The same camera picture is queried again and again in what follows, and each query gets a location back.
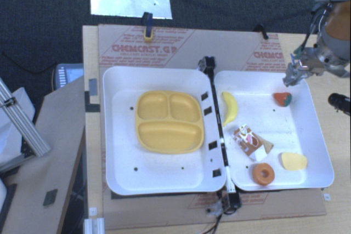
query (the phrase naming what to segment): snack package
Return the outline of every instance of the snack package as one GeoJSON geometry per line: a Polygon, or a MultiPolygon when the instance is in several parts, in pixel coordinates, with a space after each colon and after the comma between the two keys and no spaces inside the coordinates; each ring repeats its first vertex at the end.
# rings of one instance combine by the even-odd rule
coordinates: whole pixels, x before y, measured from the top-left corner
{"type": "Polygon", "coordinates": [[[232,134],[233,139],[241,146],[243,152],[254,161],[261,161],[267,156],[266,149],[260,140],[248,125],[244,124],[232,134]]]}

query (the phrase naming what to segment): donut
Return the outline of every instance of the donut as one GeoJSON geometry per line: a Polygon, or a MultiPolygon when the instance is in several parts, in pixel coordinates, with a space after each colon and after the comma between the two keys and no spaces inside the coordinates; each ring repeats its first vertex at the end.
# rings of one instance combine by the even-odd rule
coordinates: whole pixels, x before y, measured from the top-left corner
{"type": "Polygon", "coordinates": [[[260,163],[252,169],[252,176],[256,183],[268,185],[274,180],[274,171],[267,163],[260,163]]]}

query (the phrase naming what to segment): banana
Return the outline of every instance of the banana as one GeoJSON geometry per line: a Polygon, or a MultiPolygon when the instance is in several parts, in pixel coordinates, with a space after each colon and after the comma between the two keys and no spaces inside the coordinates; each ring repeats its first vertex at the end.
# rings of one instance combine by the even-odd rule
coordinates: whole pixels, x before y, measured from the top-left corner
{"type": "Polygon", "coordinates": [[[237,115],[237,102],[235,98],[228,92],[223,92],[223,98],[227,104],[227,115],[223,122],[223,126],[227,125],[229,122],[234,121],[237,115]]]}

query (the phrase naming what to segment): brown donut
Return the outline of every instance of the brown donut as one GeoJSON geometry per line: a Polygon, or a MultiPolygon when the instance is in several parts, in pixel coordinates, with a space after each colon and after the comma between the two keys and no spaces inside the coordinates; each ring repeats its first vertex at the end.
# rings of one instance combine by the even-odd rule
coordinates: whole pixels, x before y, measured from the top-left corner
{"type": "Polygon", "coordinates": [[[274,171],[267,163],[260,163],[252,169],[252,176],[256,183],[268,185],[274,180],[274,171]]]}

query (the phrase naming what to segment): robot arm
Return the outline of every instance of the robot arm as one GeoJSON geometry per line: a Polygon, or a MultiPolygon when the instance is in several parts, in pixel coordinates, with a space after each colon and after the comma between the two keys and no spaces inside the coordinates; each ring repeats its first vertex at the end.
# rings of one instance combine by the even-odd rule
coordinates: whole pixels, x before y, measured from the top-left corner
{"type": "Polygon", "coordinates": [[[316,29],[316,19],[303,44],[295,50],[288,64],[285,86],[294,86],[313,74],[320,76],[328,71],[338,77],[350,77],[345,67],[350,63],[350,0],[315,0],[319,8],[331,10],[326,24],[318,33],[317,43],[305,47],[309,34],[316,29]]]}

